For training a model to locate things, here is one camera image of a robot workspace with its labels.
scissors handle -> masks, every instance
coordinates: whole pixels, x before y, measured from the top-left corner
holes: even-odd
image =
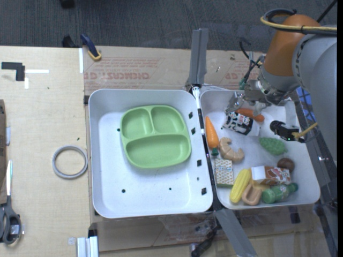
[[[18,214],[16,214],[11,206],[11,196],[7,196],[7,204],[4,204],[1,206],[1,210],[4,212],[4,215],[1,215],[2,212],[0,211],[0,232],[1,232],[1,223],[3,225],[3,235],[2,235],[2,241],[5,244],[12,244],[16,241],[17,238],[19,238],[20,232],[21,232],[21,220]],[[11,226],[17,225],[18,231],[15,233],[11,232]]]

toy carrot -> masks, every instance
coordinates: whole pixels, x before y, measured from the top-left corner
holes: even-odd
[[[205,117],[205,132],[206,132],[207,144],[210,148],[212,148],[211,155],[217,156],[219,154],[218,153],[219,138],[208,116]]]
[[[235,112],[237,112],[238,114],[247,116],[252,118],[253,120],[257,121],[257,122],[263,122],[264,121],[264,116],[262,114],[259,114],[257,116],[253,115],[253,110],[252,109],[248,109],[248,108],[239,108],[236,109]]]

yellow cable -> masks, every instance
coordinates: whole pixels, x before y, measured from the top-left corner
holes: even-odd
[[[315,126],[317,126],[318,123],[315,122],[314,124],[312,124],[311,126],[309,126],[306,130],[304,130],[303,132],[292,132],[292,135],[294,136],[294,138],[300,138],[301,136],[304,136],[306,133],[308,133],[310,130],[312,130]]]
[[[282,24],[276,24],[273,22],[269,22],[265,20],[262,16],[260,18],[261,22],[264,23],[265,25],[268,25],[270,27],[274,28],[281,28],[281,29],[288,29],[290,31],[325,31],[325,32],[337,32],[336,27],[310,27],[310,26],[288,26],[288,25],[282,25]]]

white ring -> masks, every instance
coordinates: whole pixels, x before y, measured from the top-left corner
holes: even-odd
[[[58,157],[58,155],[61,152],[65,151],[65,150],[76,150],[77,152],[79,152],[83,156],[83,158],[85,160],[85,165],[84,165],[84,167],[79,172],[77,172],[75,174],[65,174],[63,172],[60,172],[58,170],[58,168],[56,167],[56,158]],[[59,149],[57,149],[57,151],[55,151],[55,153],[53,155],[53,170],[54,170],[55,174],[57,174],[59,177],[64,178],[64,179],[75,179],[75,178],[81,176],[87,170],[87,166],[88,166],[87,154],[86,154],[86,152],[83,149],[81,149],[78,146],[65,145],[65,146],[60,147]]]

scissors blade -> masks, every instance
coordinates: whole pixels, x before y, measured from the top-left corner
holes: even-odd
[[[6,189],[7,195],[11,195],[11,186],[12,185],[12,160],[9,160],[9,164],[7,165],[7,172],[6,172]]]

